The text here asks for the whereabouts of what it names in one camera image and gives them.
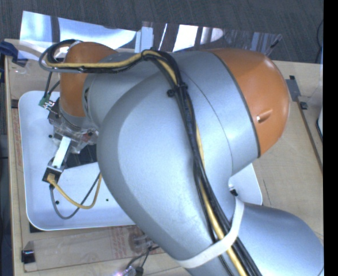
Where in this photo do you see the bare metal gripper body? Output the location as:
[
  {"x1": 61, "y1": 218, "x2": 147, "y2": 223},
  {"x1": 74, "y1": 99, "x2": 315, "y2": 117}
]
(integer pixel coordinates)
[{"x1": 47, "y1": 97, "x2": 100, "y2": 168}]

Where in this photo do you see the white plastic tray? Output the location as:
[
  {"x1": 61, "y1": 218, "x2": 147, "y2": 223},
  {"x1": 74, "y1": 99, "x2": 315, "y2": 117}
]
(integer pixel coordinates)
[{"x1": 18, "y1": 90, "x2": 138, "y2": 232}]

